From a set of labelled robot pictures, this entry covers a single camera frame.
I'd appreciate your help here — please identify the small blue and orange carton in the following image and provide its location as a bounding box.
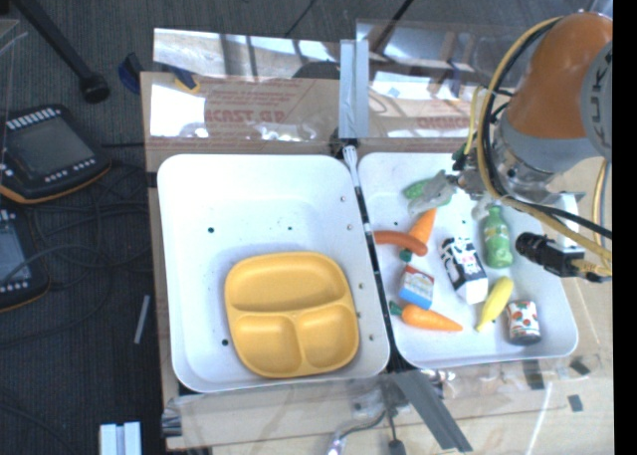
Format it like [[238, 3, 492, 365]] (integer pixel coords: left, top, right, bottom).
[[397, 265, 436, 311]]

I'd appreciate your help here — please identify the black cylinder on white bracket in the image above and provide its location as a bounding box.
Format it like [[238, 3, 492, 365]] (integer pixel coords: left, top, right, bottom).
[[515, 193, 587, 279]]

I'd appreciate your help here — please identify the white can with red print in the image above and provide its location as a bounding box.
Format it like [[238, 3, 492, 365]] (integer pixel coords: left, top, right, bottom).
[[506, 300, 542, 346]]

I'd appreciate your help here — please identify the white plastic tray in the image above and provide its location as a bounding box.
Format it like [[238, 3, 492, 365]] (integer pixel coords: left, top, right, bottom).
[[356, 151, 580, 370], [156, 152, 391, 393]]

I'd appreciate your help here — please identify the yellow banana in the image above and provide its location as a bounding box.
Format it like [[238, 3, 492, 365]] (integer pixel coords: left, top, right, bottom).
[[475, 276, 515, 334]]

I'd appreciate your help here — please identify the yellow divided plate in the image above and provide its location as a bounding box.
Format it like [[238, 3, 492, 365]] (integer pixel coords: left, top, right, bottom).
[[223, 251, 360, 379]]

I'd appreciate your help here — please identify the green bottle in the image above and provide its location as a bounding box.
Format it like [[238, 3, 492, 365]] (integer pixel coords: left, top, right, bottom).
[[483, 204, 515, 269]]

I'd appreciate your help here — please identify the black and white milk carton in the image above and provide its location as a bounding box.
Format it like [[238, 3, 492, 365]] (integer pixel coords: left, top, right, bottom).
[[437, 236, 490, 306]]

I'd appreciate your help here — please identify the green broccoli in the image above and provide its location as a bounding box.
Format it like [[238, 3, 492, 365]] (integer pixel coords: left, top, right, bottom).
[[401, 179, 454, 209]]

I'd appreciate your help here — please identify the orange sausage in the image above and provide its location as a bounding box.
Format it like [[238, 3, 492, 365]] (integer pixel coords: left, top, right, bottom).
[[372, 230, 429, 258]]

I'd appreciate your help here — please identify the orange carrot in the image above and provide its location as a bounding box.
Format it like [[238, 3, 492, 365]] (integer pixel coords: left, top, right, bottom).
[[399, 207, 438, 263], [388, 301, 464, 334]]

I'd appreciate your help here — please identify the brown cardboard board red print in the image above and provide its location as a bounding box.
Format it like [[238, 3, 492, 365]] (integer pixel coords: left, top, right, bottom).
[[138, 72, 614, 452]]

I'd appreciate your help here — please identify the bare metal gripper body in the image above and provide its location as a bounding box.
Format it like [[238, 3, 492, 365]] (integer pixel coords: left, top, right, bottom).
[[455, 156, 556, 199]]

